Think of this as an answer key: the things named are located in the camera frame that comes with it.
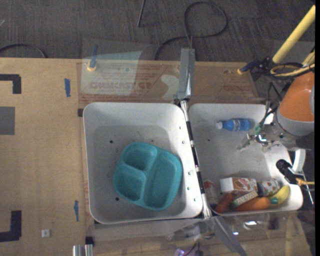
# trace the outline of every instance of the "bottle cap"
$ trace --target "bottle cap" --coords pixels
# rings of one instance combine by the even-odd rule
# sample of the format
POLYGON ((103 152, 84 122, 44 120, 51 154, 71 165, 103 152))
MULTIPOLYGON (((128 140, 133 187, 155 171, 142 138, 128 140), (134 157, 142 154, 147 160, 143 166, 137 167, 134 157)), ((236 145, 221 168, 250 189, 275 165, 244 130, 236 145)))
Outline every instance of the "bottle cap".
POLYGON ((219 130, 221 130, 222 129, 222 122, 220 121, 220 122, 216 122, 215 123, 215 127, 217 128, 217 129, 219 129, 219 130))

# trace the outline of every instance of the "dark floor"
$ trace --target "dark floor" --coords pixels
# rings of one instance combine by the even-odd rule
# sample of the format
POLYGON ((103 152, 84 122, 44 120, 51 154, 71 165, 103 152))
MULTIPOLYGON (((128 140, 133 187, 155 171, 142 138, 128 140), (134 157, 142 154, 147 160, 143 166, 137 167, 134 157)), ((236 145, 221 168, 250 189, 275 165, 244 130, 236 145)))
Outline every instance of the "dark floor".
MULTIPOLYGON (((104 45, 99 54, 120 51, 133 43, 137 49, 143 49, 145 44, 158 46, 169 39, 184 37, 185 17, 197 61, 249 63, 272 56, 314 4, 312 0, 209 0, 205 4, 195 0, 146 0, 138 27, 142 2, 0 0, 0 48, 29 44, 38 47, 48 58, 69 59, 90 55, 97 41, 104 45), (207 3, 217 4, 223 10, 226 26, 221 11, 207 3)), ((315 30, 314 22, 290 52, 291 61, 301 62, 301 56, 310 52, 315 45, 315 30)), ((185 38, 168 45, 177 52, 164 50, 159 53, 159 60, 178 60, 180 48, 189 46, 185 38)), ((35 48, 19 46, 0 50, 0 57, 41 58, 42 55, 35 48)), ((309 180, 315 178, 314 140, 314 133, 304 139, 311 148, 304 166, 309 180)), ((311 211, 306 220, 314 225, 314 206, 307 194, 301 210, 311 211)), ((314 235, 310 231, 308 234, 314 249, 314 235)))

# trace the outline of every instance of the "bottle label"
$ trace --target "bottle label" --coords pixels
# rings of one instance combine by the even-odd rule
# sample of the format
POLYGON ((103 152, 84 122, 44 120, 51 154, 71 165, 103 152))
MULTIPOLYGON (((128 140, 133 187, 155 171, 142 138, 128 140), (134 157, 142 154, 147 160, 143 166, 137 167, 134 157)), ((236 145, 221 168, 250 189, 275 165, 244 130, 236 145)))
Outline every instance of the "bottle label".
POLYGON ((239 119, 233 119, 233 130, 240 131, 241 123, 239 119))

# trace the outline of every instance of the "orange object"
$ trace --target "orange object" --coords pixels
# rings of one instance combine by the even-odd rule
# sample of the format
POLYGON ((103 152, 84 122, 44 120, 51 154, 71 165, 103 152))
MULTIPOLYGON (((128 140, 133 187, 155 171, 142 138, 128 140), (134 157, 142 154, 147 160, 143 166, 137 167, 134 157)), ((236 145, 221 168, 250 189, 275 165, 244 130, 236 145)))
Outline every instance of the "orange object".
POLYGON ((294 121, 313 122, 315 116, 312 113, 310 96, 314 84, 313 72, 295 78, 280 103, 280 114, 294 121))
POLYGON ((216 207, 214 208, 214 210, 221 214, 224 213, 229 205, 233 202, 235 198, 235 195, 233 193, 228 193, 224 196, 224 198, 216 205, 216 207))
POLYGON ((236 212, 242 211, 259 211, 268 208, 271 204, 271 201, 267 197, 256 197, 244 204, 239 205, 234 210, 236 212))

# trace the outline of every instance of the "yellow pole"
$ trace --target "yellow pole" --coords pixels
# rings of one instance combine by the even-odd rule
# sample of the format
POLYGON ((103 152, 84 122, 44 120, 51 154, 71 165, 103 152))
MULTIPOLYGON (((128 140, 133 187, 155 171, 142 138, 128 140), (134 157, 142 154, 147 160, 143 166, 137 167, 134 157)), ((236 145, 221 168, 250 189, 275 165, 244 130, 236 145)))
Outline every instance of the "yellow pole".
POLYGON ((312 65, 315 63, 315 57, 316 57, 316 50, 313 52, 310 52, 308 56, 305 58, 305 60, 302 62, 302 65, 312 65))
POLYGON ((303 36, 307 29, 316 19, 316 5, 314 4, 307 14, 300 21, 298 26, 294 29, 291 35, 287 38, 281 48, 273 56, 272 61, 275 64, 279 64, 282 59, 288 54, 296 42, 303 36))

